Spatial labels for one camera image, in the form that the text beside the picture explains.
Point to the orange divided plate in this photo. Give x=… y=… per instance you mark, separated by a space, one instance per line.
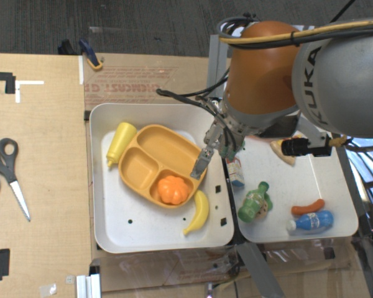
x=140 y=169

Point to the black cylinder on white bracket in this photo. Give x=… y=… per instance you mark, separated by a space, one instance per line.
x=295 y=147

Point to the yellow squeeze bottle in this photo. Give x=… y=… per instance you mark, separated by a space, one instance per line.
x=121 y=141

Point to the brown cardboard board, red print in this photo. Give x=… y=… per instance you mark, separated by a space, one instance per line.
x=127 y=85

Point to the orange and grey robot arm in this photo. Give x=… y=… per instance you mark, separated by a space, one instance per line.
x=267 y=73

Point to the thin black rod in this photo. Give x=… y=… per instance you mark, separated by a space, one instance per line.
x=230 y=199

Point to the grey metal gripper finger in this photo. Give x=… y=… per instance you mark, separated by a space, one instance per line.
x=202 y=164

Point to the yellow banana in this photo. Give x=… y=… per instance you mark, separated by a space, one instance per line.
x=201 y=210

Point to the white plastic tray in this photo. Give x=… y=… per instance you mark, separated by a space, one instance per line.
x=149 y=228
x=292 y=185

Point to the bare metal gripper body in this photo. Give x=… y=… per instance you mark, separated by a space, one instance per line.
x=219 y=137

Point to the white and blue carton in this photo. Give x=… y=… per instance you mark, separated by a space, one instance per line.
x=236 y=174

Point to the orange sausage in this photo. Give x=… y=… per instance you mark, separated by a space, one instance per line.
x=307 y=208

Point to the orange toy pumpkin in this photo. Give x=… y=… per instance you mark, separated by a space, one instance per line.
x=173 y=189

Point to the green bottle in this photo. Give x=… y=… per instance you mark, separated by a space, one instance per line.
x=251 y=205

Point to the blue bottle with white cap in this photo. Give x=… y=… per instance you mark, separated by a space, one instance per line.
x=314 y=220

